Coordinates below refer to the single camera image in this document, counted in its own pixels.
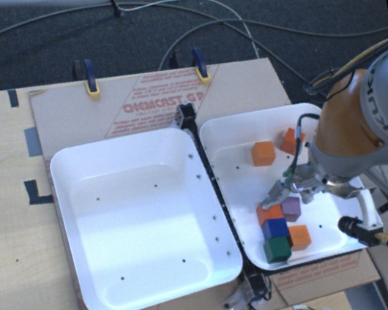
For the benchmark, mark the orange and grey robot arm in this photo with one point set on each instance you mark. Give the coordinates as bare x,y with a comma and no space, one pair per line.
353,130

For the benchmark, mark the purple cube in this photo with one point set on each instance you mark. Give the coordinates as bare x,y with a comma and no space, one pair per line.
291,208

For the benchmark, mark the red-orange cube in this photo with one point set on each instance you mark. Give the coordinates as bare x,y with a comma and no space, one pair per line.
289,141

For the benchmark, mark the green cube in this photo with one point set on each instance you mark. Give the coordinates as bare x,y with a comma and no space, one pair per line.
277,250

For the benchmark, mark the thin black rod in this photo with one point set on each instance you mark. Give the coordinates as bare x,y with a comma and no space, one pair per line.
219,190

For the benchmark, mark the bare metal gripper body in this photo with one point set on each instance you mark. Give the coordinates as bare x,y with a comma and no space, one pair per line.
313,177

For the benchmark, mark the black cylinder on white bracket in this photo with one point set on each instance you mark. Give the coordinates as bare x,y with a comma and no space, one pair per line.
357,229

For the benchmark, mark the blue cube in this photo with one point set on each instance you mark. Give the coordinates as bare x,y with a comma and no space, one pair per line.
275,229

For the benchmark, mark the orange cube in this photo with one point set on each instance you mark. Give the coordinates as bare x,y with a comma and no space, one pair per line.
263,154
269,216
300,237

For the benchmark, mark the brown cardboard board, red print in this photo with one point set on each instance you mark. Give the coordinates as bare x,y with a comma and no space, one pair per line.
155,101

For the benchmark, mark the white plastic tray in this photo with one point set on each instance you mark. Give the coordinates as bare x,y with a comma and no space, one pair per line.
244,186
143,226

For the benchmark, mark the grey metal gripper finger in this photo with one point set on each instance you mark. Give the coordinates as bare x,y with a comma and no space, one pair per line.
275,193
307,197

